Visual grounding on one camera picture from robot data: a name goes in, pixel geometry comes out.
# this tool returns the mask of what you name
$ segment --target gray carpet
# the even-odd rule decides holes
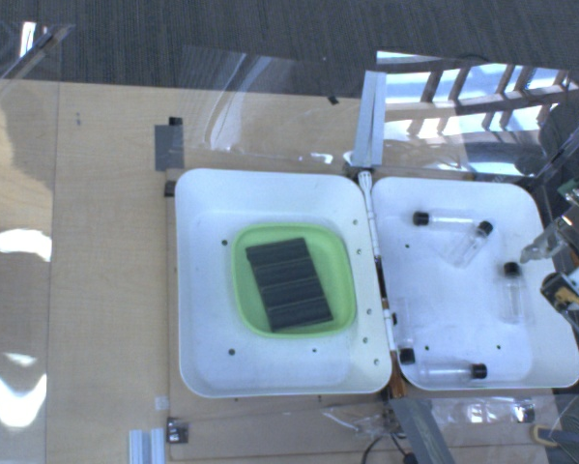
[[[287,59],[283,91],[326,96],[357,96],[381,48],[579,70],[579,0],[0,0],[21,20],[75,25],[68,81],[190,86],[206,48]]]

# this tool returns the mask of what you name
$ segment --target white tray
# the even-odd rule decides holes
[[[390,349],[366,211],[355,184],[329,175],[197,169],[178,182],[176,212],[180,371],[193,392],[369,393],[388,382]],[[282,339],[260,336],[243,324],[233,293],[231,241],[248,225],[287,221],[323,225],[344,242],[357,301],[348,329]]]
[[[554,271],[551,260],[522,266],[531,321],[510,325],[498,319],[502,266],[518,262],[521,249],[543,230],[526,191],[509,184],[385,178],[375,184],[373,200],[391,308],[406,298],[414,323],[417,363],[401,366],[410,382],[427,390],[467,389],[418,379],[420,362],[449,359],[486,364],[487,378],[470,388],[562,388],[577,381],[572,329],[540,294],[542,281]],[[468,211],[494,224],[467,269],[452,267],[439,254],[452,233],[412,223],[414,211],[433,209]]]

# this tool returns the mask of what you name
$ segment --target black cap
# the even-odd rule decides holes
[[[406,347],[398,352],[398,360],[401,364],[413,364],[416,362],[416,357],[414,356],[414,349]]]
[[[472,364],[472,378],[475,380],[484,380],[486,378],[486,365]]]
[[[414,225],[428,225],[428,213],[415,212],[414,213]]]
[[[504,264],[504,275],[505,276],[520,276],[521,275],[521,267],[518,263],[514,261],[510,261]]]
[[[481,223],[479,223],[479,224],[478,224],[478,228],[479,228],[482,232],[484,232],[487,236],[488,236],[491,232],[493,232],[493,225],[492,225],[490,222],[486,221],[486,220],[484,220],[484,221],[482,221]]]

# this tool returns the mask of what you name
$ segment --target green bowl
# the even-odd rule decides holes
[[[325,323],[272,332],[246,248],[304,238],[333,319]],[[231,273],[240,317],[256,334],[274,338],[308,338],[336,334],[356,316],[356,293],[343,242],[329,229],[308,223],[262,223],[241,230],[231,247]]]

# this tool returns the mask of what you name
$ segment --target clear bottle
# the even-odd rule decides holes
[[[416,362],[414,355],[414,329],[409,314],[406,298],[399,298],[394,302],[394,342],[398,351],[398,360],[401,364]]]
[[[455,242],[448,254],[448,260],[458,268],[467,267],[474,256],[487,243],[489,234],[493,231],[493,225],[484,220],[478,226],[472,226],[461,238]]]
[[[412,222],[418,227],[428,227],[432,230],[462,231],[474,224],[474,219],[463,211],[432,210],[430,212],[414,212]]]
[[[504,264],[500,319],[512,324],[528,320],[528,288],[521,267],[513,261]]]
[[[419,381],[433,388],[461,388],[486,375],[485,364],[459,360],[425,362],[418,369]]]

